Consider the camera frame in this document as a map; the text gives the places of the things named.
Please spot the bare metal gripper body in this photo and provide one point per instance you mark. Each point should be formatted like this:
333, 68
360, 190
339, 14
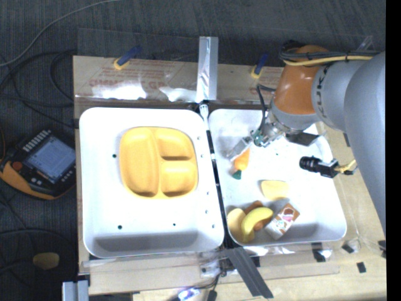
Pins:
273, 133

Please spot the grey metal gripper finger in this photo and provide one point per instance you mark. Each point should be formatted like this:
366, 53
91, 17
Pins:
237, 148

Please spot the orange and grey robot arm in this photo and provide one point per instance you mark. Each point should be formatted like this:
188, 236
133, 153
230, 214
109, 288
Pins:
360, 105

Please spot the orange carrot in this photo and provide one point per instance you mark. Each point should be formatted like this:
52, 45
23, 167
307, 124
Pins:
242, 162

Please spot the pale yellow wedge slice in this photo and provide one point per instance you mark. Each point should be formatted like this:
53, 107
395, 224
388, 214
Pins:
274, 189

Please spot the brown sausage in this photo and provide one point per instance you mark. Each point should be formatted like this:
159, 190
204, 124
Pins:
254, 205

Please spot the pale yellow round biscuit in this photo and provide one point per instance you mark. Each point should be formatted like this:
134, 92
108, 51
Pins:
234, 221

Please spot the yellow banana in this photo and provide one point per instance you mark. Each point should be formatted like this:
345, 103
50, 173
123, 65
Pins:
253, 221

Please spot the white plastic tray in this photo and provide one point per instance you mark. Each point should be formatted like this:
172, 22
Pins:
103, 183
310, 205

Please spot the brown and white carton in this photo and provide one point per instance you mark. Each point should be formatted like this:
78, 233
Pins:
282, 223

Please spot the yellow divided plate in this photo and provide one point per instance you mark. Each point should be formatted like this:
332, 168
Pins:
138, 161

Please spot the brown cardboard board, red print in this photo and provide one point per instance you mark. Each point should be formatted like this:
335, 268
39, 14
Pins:
131, 77

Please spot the yellow rounded lump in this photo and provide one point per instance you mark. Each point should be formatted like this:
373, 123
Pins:
46, 260

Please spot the black cylinder on white bracket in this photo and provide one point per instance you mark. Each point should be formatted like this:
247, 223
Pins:
318, 165

